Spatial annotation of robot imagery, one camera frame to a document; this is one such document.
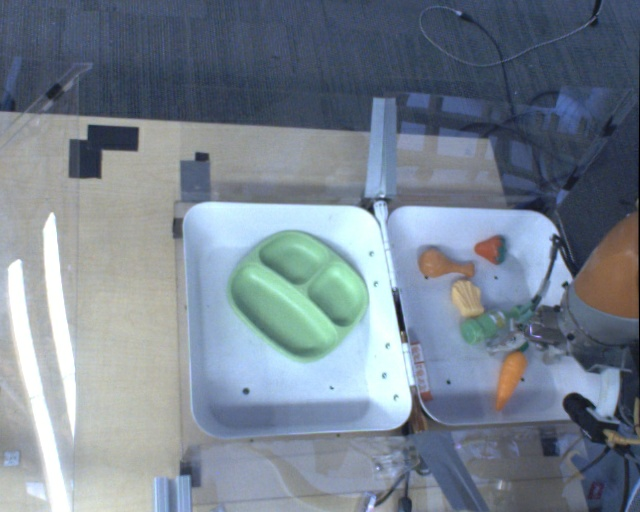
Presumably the clear bottle with green cap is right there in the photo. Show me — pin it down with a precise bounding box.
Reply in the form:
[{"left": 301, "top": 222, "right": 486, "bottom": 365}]
[{"left": 459, "top": 309, "right": 507, "bottom": 347}]

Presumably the white plastic tray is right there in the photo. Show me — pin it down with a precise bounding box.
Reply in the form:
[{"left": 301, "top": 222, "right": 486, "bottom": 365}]
[
  {"left": 387, "top": 205, "right": 602, "bottom": 428},
  {"left": 182, "top": 201, "right": 414, "bottom": 440}
]

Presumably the orange toy carrot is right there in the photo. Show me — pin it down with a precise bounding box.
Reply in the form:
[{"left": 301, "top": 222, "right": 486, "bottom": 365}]
[{"left": 494, "top": 350, "right": 529, "bottom": 413}]

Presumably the black cylinder on white bracket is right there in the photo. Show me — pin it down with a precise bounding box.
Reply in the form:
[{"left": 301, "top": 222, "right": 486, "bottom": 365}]
[{"left": 562, "top": 368, "right": 625, "bottom": 446}]

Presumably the yellow shell-shaped biscuit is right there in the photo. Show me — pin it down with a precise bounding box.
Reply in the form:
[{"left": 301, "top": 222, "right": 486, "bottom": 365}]
[{"left": 450, "top": 279, "right": 485, "bottom": 319}]

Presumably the orange toy chicken drumstick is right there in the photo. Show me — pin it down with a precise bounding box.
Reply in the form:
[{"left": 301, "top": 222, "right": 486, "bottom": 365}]
[{"left": 418, "top": 247, "right": 476, "bottom": 281}]

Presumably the thin black and white rod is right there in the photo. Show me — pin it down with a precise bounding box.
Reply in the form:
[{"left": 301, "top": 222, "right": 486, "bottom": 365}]
[{"left": 373, "top": 198, "right": 417, "bottom": 432}]

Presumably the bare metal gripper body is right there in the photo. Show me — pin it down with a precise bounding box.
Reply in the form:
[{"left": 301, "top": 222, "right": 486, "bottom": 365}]
[{"left": 527, "top": 305, "right": 576, "bottom": 362}]

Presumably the green divided plate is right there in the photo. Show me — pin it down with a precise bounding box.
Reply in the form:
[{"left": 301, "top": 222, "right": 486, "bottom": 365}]
[{"left": 227, "top": 229, "right": 371, "bottom": 364}]

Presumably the red toy strawberry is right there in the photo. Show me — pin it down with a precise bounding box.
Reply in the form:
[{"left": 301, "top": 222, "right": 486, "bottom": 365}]
[{"left": 473, "top": 234, "right": 508, "bottom": 266}]

